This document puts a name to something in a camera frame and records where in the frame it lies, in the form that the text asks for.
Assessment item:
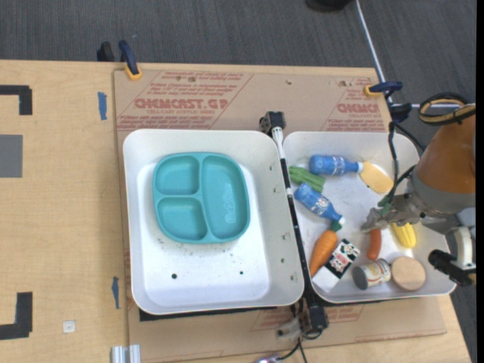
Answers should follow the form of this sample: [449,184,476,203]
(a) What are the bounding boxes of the orange toy carrot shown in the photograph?
[309,220,343,278]

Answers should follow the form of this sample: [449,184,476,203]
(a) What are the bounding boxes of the round tan biscuit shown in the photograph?
[390,256,427,292]

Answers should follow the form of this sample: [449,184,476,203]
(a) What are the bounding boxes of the black block with thin wires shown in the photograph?
[302,302,330,333]
[259,110,287,134]

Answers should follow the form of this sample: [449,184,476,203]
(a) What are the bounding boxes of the small white printed can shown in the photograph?
[352,258,392,291]

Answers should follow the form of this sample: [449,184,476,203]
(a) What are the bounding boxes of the thin black and white rod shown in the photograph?
[271,126,315,299]

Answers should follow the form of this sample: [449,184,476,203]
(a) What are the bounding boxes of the black and white milk carton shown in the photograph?
[311,238,361,294]

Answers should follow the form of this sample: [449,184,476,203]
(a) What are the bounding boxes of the brown cardboard board, red print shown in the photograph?
[113,63,448,363]

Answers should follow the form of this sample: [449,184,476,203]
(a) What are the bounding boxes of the orange-red toy sausage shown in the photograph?
[366,228,383,262]

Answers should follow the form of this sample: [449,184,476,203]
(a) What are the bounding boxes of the white plastic tray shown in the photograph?
[282,130,458,305]
[122,128,306,316]

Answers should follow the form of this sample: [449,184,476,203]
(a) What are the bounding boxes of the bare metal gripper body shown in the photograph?
[382,192,432,227]

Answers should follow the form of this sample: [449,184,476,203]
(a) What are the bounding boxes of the teal divided plate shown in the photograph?
[151,151,252,246]

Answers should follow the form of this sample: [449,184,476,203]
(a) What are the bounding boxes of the black cylinder on white bracket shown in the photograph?
[427,225,476,287]

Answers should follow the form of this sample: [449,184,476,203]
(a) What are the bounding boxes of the green toy vegetable bundle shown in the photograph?
[288,165,327,194]

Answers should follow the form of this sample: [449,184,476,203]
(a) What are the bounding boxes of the yellow toy corn cob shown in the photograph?
[390,221,417,250]

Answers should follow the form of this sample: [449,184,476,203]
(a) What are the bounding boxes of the blue toy bottle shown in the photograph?
[293,182,346,226]
[307,154,365,178]

